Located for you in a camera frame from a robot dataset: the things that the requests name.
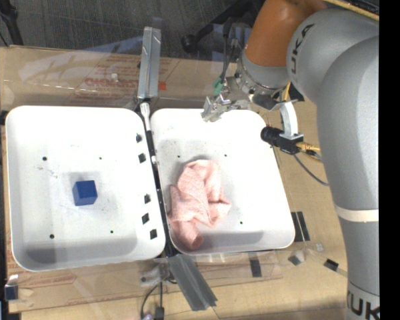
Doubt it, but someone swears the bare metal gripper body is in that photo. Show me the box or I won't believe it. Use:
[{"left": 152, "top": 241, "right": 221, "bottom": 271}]
[{"left": 218, "top": 75, "right": 282, "bottom": 112}]

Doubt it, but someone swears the white plastic tray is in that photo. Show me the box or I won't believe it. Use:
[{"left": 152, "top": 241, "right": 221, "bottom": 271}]
[
  {"left": 149, "top": 107, "right": 296, "bottom": 255},
  {"left": 5, "top": 105, "right": 167, "bottom": 272}
]

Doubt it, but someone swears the pink cloth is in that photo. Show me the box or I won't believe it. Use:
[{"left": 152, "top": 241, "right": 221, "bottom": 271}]
[{"left": 167, "top": 159, "right": 232, "bottom": 251}]

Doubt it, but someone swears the brown cardboard board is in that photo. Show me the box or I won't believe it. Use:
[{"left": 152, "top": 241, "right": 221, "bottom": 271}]
[{"left": 0, "top": 45, "right": 351, "bottom": 320}]

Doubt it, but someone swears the blue cube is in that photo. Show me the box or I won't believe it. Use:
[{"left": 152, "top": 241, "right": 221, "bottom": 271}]
[{"left": 72, "top": 179, "right": 98, "bottom": 207}]

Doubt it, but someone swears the black cylinder on white bracket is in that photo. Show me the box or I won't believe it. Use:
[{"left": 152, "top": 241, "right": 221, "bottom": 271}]
[{"left": 260, "top": 99, "right": 305, "bottom": 155}]

